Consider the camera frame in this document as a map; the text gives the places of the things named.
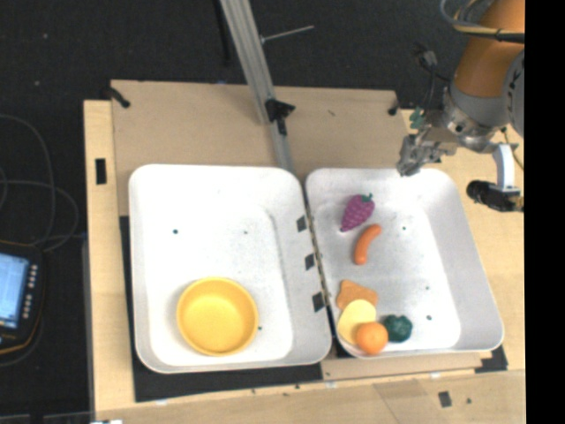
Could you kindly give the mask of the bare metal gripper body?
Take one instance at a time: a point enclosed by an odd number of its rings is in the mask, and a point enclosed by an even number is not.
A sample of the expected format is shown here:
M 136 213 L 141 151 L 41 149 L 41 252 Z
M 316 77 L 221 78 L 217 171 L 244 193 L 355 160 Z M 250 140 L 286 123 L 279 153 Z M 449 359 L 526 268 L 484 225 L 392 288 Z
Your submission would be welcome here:
M 436 148 L 436 158 L 454 155 L 459 148 L 492 154 L 498 147 L 493 137 L 499 127 L 482 125 L 460 111 L 414 111 L 409 121 L 410 129 L 415 130 L 409 135 L 412 146 Z

